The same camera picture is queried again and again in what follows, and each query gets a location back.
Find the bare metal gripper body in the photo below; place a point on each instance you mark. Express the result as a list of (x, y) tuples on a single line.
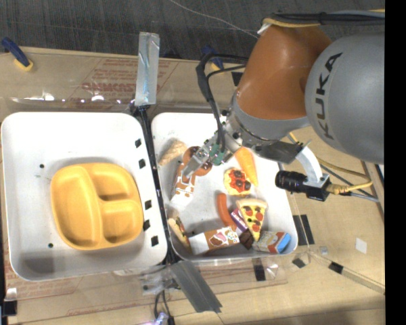
[(228, 141)]

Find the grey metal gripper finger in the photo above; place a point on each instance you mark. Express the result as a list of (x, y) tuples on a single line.
[(193, 162)]

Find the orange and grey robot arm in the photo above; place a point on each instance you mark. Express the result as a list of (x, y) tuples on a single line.
[(284, 80)]

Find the tan waffle biscuit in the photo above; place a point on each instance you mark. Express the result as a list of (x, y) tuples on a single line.
[(170, 151)]

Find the brown and white carton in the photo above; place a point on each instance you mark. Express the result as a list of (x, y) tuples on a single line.
[(182, 186)]

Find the orange carrot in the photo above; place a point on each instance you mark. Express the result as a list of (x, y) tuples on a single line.
[(247, 162)]

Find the white plastic tray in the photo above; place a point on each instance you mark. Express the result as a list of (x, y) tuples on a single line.
[(203, 201), (30, 181)]

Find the round tart with red topping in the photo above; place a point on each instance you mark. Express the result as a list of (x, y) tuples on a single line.
[(237, 181)]

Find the red sausage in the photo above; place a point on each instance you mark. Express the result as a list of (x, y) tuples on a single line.
[(223, 208)]

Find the tan sandwich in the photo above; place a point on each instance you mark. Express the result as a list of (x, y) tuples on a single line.
[(178, 230)]

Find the purple carton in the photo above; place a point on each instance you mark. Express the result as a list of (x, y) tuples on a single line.
[(237, 219)]

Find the pizza slice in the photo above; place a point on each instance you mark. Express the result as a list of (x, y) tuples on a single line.
[(253, 215)]

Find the white carton with ice-cream print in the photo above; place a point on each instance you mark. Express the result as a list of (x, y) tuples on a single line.
[(216, 240)]

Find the brown chocolate piece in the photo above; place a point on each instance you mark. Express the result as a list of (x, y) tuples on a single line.
[(246, 240)]

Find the white and blue carton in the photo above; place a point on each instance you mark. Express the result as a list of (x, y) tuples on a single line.
[(270, 242)]

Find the yellow divided plate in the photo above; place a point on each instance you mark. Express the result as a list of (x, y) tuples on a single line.
[(88, 208)]

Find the brown cardboard board, red print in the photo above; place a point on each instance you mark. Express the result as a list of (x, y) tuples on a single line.
[(341, 222)]

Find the black cylinder on white bracket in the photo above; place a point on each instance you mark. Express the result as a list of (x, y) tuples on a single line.
[(291, 180)]

